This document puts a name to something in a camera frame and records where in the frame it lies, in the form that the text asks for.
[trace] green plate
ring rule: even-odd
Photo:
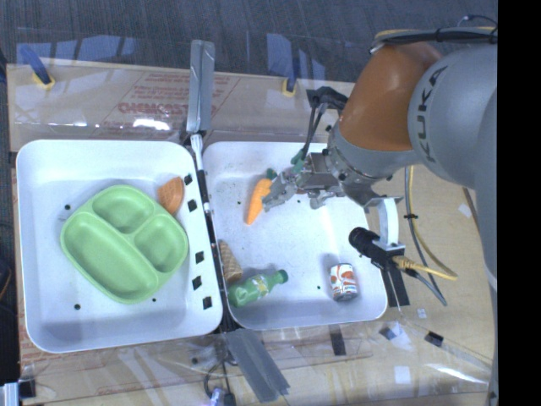
[[[159,203],[114,185],[64,223],[64,254],[96,288],[118,302],[148,299],[186,260],[188,236]]]

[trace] yellow clip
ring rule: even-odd
[[[39,85],[42,89],[45,89],[46,91],[49,91],[50,89],[52,89],[52,87],[56,83],[55,79],[51,75],[49,75],[49,78],[51,79],[51,81],[47,84],[44,84],[43,81],[40,80],[40,77],[38,77],[35,72],[32,73],[32,79],[34,80],[34,82],[37,85]]]
[[[281,93],[284,96],[287,96],[288,98],[293,98],[296,92],[297,92],[297,81],[295,81],[295,85],[293,86],[293,91],[289,91],[287,89],[287,79],[285,79],[284,82],[281,83]]]

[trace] white tray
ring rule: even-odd
[[[261,212],[252,225],[244,222],[252,189],[268,167],[280,172],[302,144],[216,142],[203,155],[216,237],[224,240],[240,266],[243,280],[257,272],[285,269],[287,283],[243,308],[230,306],[236,321],[265,330],[294,326],[370,321],[387,308],[380,270],[349,244],[355,227],[368,228],[361,206],[346,197],[331,198],[320,209],[307,195]],[[312,151],[325,145],[312,144]],[[332,298],[328,270],[339,262],[353,264],[360,295],[350,301]]]
[[[189,174],[193,181],[177,214],[189,237],[188,259],[152,299],[113,301],[62,252],[63,222],[92,195],[130,184],[156,199],[160,185]],[[203,335],[219,325],[223,307],[205,214],[194,162],[183,147],[166,141],[32,141],[17,156],[17,187],[26,329],[36,346],[53,353],[108,348]],[[191,212],[189,200],[197,204]],[[199,252],[204,259],[196,262]],[[194,289],[196,277],[201,285]]]

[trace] plastic bottle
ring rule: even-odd
[[[283,269],[273,274],[257,274],[244,283],[233,284],[228,290],[229,302],[234,307],[243,307],[250,302],[263,298],[277,285],[287,281],[287,272]]]

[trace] carrot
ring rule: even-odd
[[[263,211],[262,199],[271,192],[271,185],[272,180],[269,178],[262,178],[255,185],[248,207],[248,215],[246,217],[246,223],[248,225],[254,222],[255,218]]]

